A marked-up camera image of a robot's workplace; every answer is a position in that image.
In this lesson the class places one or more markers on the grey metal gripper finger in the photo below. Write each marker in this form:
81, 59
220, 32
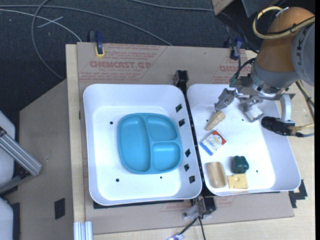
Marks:
225, 99
252, 109

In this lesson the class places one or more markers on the blue divided plate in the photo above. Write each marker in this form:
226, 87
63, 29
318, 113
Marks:
135, 144

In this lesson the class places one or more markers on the beige hot dog bun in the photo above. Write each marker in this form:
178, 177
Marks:
216, 174

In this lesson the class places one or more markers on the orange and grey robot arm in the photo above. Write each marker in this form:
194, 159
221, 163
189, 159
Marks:
275, 49

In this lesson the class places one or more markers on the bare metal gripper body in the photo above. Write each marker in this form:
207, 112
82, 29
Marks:
250, 90

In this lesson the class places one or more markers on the black cylinder on white bracket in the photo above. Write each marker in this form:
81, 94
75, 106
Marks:
275, 125

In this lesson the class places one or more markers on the white red blue packet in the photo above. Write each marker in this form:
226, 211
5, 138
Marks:
213, 142

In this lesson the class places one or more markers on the green bell pepper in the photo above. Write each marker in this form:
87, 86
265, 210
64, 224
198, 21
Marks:
239, 164

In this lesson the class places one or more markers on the white plastic tray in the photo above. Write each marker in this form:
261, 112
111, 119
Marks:
250, 146
105, 146

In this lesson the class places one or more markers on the brown cardboard board red print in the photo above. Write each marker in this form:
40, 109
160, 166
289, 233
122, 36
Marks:
150, 59

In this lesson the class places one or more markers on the yellow cheese slice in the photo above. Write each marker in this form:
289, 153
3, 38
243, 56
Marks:
238, 181

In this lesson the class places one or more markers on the beige ice cream cone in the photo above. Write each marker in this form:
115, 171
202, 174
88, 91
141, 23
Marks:
214, 121

